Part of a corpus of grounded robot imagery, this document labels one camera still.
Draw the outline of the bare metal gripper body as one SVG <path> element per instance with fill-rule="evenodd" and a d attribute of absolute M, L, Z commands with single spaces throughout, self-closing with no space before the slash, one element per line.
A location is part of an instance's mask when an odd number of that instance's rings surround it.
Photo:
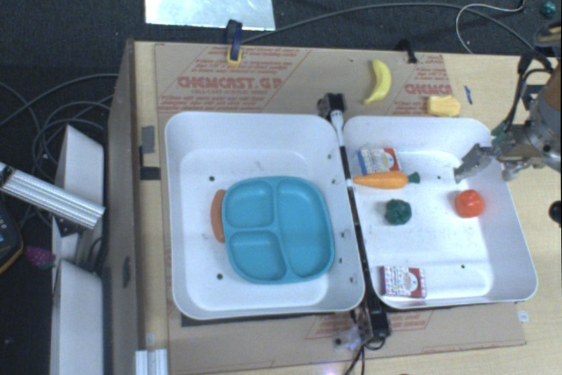
<path fill-rule="evenodd" d="M 512 125 L 493 138 L 495 158 L 504 172 L 548 167 L 561 171 L 561 139 L 559 132 L 538 123 Z"/>

